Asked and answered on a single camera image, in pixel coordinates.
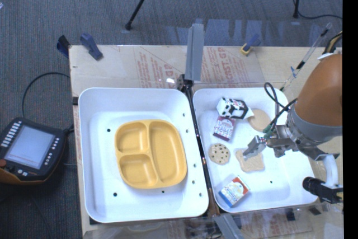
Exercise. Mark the yellow divided plate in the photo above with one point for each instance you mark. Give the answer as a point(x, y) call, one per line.
point(165, 148)

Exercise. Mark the round tan biscuit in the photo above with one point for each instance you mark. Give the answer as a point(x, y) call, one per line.
point(260, 120)

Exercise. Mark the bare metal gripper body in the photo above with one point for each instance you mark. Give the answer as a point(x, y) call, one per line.
point(282, 142)

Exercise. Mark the brown cardboard board red print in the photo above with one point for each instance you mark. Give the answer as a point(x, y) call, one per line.
point(156, 67)

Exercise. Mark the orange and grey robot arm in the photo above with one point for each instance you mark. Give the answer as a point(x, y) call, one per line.
point(320, 92)

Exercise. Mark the chocolate chip cookie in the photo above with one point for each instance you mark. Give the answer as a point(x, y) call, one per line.
point(219, 154)

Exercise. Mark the pink and white carton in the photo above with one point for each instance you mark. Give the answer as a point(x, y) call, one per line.
point(223, 128)

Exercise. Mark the white plastic tray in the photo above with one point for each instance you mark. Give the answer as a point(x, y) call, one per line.
point(100, 176)
point(279, 187)

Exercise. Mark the black and white cow carton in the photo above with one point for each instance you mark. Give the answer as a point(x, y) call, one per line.
point(230, 107)

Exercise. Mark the tan bread slice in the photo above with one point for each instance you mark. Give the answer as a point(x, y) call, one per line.
point(253, 164)

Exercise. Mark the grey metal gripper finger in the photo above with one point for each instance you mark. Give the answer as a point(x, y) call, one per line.
point(253, 143)
point(258, 150)

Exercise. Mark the orange and blue carton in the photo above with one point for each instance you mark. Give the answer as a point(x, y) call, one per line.
point(233, 191)

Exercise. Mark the black cylinder on white bracket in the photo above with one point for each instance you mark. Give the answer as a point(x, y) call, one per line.
point(321, 189)

